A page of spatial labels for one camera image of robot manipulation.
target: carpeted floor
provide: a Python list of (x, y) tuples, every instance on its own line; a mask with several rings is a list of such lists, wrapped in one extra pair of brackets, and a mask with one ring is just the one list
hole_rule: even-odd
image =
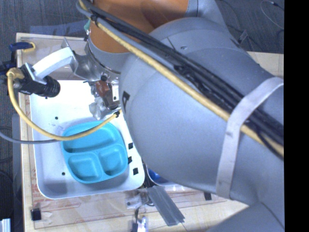
[[(8, 45), (17, 32), (84, 36), (84, 16), (77, 0), (0, 0), (0, 61), (9, 60)], [(216, 0), (228, 28), (248, 51), (283, 53), (284, 0)], [(13, 108), (0, 85), (0, 127), (12, 127)], [(11, 135), (10, 130), (3, 130)], [(13, 211), (12, 144), (0, 138), (0, 219)]]

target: wooden table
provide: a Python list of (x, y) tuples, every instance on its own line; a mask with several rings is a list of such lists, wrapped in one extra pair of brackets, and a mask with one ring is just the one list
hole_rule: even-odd
[[(18, 33), (16, 36), (16, 42), (19, 42), (21, 38), (33, 37), (45, 38), (46, 41), (52, 39), (62, 39), (58, 36), (47, 35), (32, 35)], [(74, 40), (82, 41), (82, 39), (72, 38)], [(260, 65), (271, 72), (274, 75), (283, 77), (283, 55), (279, 54), (265, 54), (265, 53), (250, 53), (252, 57), (260, 63)], [(17, 64), (20, 66), (23, 62), (22, 52), (17, 52)], [(19, 94), (19, 104), (24, 112), (29, 115), (27, 106), (29, 106), (26, 95)], [(32, 130), (24, 121), (20, 121), (21, 139), (31, 140)], [(132, 223), (134, 216), (122, 216), (109, 218), (104, 220), (94, 220), (77, 222), (71, 224), (65, 224), (61, 226), (44, 227), (40, 225), (40, 221), (31, 220), (31, 209), (33, 209), (33, 174), (31, 174), (31, 161), (33, 160), (33, 146), (21, 145), (21, 161), (22, 161), (22, 190), (23, 190), (23, 213), (24, 213), (24, 230), (26, 232), (42, 231), (42, 232), (71, 232), (71, 231), (105, 231), (105, 232), (129, 232), (132, 229)], [(217, 200), (212, 202), (192, 202), (192, 206), (185, 206), (180, 208), (181, 212), (185, 216), (185, 223), (178, 224), (177, 226), (168, 227), (160, 214), (156, 211), (141, 214), (148, 219), (148, 229), (154, 232), (184, 232), (184, 231), (205, 231), (207, 228), (214, 226), (227, 217), (235, 214), (236, 212), (244, 209), (247, 205), (240, 202), (224, 200), (217, 197)], [(64, 220), (64, 217), (56, 217), (53, 213), (50, 214), (50, 220)]]

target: gray tape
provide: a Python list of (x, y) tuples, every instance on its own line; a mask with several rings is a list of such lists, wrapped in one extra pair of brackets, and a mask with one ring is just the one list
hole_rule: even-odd
[(216, 180), (217, 194), (230, 198), (230, 189), (237, 158), (240, 127), (276, 89), (283, 85), (283, 79), (272, 77), (262, 82), (257, 88), (246, 95), (233, 110), (226, 126), (223, 149), (219, 161)]

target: cable strap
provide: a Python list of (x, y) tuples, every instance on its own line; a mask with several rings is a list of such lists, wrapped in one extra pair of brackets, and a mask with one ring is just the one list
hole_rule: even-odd
[(216, 191), (220, 197), (230, 198), (230, 189), (239, 145), (240, 127), (254, 110), (281, 86), (283, 86), (283, 79), (279, 77), (272, 77), (265, 80), (246, 95), (231, 113), (227, 121), (216, 180)]

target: blue plate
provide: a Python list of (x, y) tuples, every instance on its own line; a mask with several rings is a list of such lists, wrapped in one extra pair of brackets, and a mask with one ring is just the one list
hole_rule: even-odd
[[(63, 136), (71, 136), (100, 123), (93, 121), (69, 127)], [(82, 183), (111, 179), (122, 174), (128, 165), (122, 136), (111, 123), (86, 137), (62, 141), (61, 148), (71, 175)]]

